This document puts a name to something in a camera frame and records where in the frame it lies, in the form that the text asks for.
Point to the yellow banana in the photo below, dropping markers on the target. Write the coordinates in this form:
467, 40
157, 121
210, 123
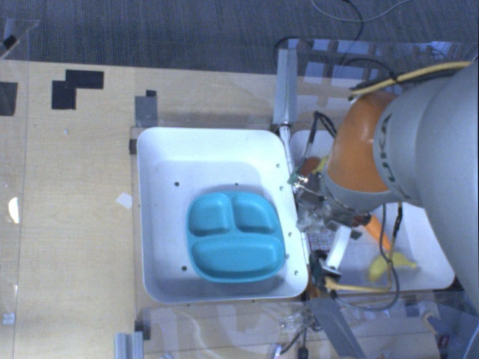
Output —
377, 268

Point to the blue divided plate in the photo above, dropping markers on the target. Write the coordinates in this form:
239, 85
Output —
234, 254

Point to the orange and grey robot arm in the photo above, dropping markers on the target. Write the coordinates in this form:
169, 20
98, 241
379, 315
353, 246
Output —
419, 155

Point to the brown sausage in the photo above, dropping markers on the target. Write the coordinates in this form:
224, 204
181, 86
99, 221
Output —
309, 166

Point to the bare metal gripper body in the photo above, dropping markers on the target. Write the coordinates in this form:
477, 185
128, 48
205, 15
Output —
311, 196

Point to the patterned small packet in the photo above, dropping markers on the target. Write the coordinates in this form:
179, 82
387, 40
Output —
321, 241

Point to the white plastic tray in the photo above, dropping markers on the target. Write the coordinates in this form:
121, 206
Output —
164, 215
419, 253

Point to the orange carrot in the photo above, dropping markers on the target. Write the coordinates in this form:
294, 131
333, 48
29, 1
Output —
375, 227

